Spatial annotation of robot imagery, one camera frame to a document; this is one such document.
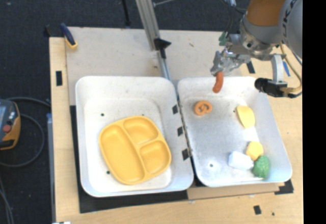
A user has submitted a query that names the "yellow divided plate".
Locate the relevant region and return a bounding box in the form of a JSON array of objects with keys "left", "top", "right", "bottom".
[{"left": 98, "top": 115, "right": 172, "bottom": 186}]

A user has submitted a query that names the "orange toy pretzel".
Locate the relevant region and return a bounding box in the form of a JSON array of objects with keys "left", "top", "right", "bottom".
[{"left": 194, "top": 100, "right": 213, "bottom": 117}]

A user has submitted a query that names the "white packet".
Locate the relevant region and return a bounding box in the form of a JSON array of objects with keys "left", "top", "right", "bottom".
[{"left": 228, "top": 151, "right": 254, "bottom": 171}]

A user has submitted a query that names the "green toy broccoli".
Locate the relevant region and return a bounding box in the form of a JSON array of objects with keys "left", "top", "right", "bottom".
[{"left": 251, "top": 155, "right": 270, "bottom": 179}]

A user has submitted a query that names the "pale yellow toy slice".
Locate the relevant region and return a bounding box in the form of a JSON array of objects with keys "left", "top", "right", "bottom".
[{"left": 235, "top": 105, "right": 256, "bottom": 129}]

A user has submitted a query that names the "orange toy sausage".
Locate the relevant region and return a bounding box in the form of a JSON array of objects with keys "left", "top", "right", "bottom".
[{"left": 212, "top": 71, "right": 225, "bottom": 94}]

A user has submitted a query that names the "white plastic tray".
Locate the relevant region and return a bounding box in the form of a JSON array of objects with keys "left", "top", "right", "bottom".
[
  {"left": 75, "top": 75, "right": 195, "bottom": 198},
  {"left": 176, "top": 76, "right": 293, "bottom": 188}
]

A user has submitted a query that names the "black cylinder on white bracket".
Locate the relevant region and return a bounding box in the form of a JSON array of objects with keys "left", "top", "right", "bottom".
[{"left": 254, "top": 54, "right": 289, "bottom": 98}]

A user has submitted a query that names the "pale wood board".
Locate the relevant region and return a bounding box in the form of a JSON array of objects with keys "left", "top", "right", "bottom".
[{"left": 65, "top": 26, "right": 286, "bottom": 201}]

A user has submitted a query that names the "yellow toy chunk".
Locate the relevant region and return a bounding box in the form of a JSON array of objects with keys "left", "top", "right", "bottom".
[{"left": 245, "top": 141, "right": 264, "bottom": 161}]

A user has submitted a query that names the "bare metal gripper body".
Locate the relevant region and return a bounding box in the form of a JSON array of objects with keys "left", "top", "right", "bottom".
[{"left": 214, "top": 33, "right": 279, "bottom": 69}]

